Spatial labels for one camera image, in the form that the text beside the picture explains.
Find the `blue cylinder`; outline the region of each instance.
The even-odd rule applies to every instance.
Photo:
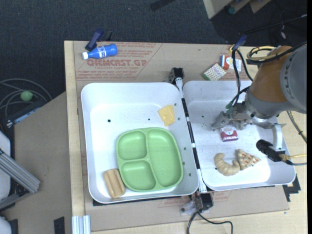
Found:
[[[110,56],[115,56],[117,55],[117,53],[118,53],[117,46],[112,43],[109,45],[97,47],[90,52],[83,52],[82,59],[84,60],[87,60],[89,58],[102,59]]]

